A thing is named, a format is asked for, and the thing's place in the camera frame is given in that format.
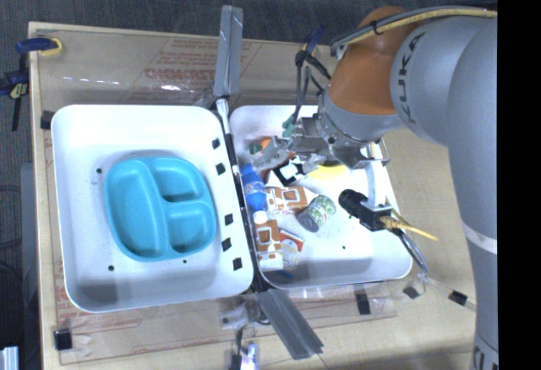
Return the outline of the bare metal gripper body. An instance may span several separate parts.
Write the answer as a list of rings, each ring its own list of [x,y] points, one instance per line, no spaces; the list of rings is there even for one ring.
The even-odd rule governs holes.
[[[383,139],[363,141],[340,130],[327,116],[301,117],[288,141],[288,149],[304,160],[342,163],[350,169],[366,167],[371,161],[389,163]]]

